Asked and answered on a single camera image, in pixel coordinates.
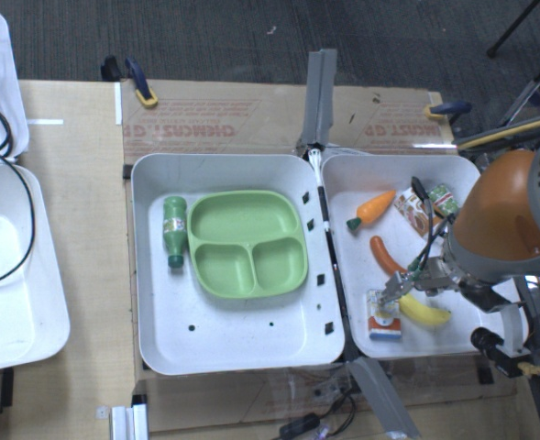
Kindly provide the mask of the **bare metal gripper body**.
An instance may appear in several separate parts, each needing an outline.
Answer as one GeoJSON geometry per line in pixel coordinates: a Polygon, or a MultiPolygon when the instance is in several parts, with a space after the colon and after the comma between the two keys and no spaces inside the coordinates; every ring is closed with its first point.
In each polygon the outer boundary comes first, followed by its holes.
{"type": "Polygon", "coordinates": [[[414,288],[426,295],[457,292],[463,278],[462,268],[450,257],[432,257],[419,264],[411,276],[414,288]]]}

